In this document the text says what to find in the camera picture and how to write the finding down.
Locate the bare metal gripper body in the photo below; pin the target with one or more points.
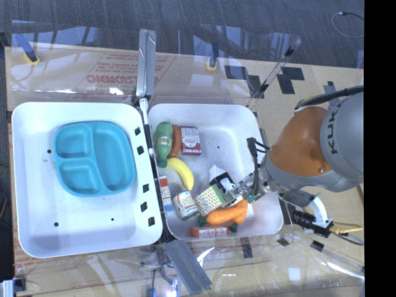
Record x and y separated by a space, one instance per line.
254 185

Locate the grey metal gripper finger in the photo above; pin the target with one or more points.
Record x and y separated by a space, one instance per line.
231 198
235 190

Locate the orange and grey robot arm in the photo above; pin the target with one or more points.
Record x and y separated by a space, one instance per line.
309 147

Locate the orange carrot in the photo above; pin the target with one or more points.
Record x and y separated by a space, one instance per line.
242 210
221 216

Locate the white and black carton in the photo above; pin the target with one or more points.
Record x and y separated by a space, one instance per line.
220 178

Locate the yellow patterned carton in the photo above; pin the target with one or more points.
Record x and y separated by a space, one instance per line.
209 200

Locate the orange and white box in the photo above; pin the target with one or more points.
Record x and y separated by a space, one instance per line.
208 232

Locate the white can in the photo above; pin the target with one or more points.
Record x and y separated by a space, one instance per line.
185 205

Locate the yellow banana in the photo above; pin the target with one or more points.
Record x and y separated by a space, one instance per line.
185 172

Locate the white plastic tray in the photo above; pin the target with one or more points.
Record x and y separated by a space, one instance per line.
77 221
229 128

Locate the white and orange packet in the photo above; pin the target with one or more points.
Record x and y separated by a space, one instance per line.
165 193

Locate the red and white carton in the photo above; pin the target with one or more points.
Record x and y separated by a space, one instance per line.
190 141

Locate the orange sausage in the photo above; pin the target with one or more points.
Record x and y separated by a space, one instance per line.
177 141

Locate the green bottle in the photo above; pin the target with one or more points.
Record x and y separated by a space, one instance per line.
163 141

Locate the brown cardboard board, red print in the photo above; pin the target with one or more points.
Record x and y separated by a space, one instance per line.
309 82

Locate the blue divided plate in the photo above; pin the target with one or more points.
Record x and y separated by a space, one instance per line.
106 147

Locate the black cylinder on white bracket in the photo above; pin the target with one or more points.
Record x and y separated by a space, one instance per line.
320 213

